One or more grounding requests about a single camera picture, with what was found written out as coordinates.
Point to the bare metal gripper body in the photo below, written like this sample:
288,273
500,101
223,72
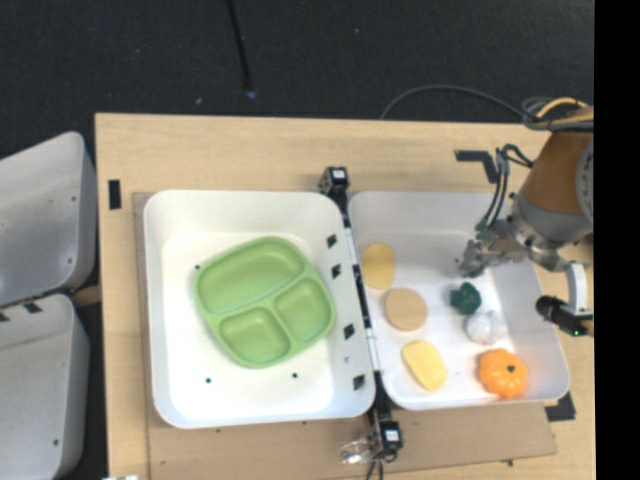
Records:
515,250

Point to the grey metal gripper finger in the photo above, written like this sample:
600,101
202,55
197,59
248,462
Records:
473,249
470,267

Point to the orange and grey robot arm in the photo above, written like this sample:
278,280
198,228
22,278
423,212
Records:
560,178

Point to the dark green broccoli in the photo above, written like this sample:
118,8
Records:
465,298

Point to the white plastic tray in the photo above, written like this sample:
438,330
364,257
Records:
250,403
430,218

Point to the tan round biscuit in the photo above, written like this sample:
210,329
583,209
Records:
405,309

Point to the yellow oval potato slice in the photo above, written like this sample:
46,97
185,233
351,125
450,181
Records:
378,266
425,366

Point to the thin black and white rod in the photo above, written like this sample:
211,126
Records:
361,288

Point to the orange pumpkin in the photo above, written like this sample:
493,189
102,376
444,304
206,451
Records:
502,374

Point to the green divided plate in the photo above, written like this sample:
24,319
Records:
260,293

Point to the black cylinder on white bracket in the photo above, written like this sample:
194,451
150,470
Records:
560,313

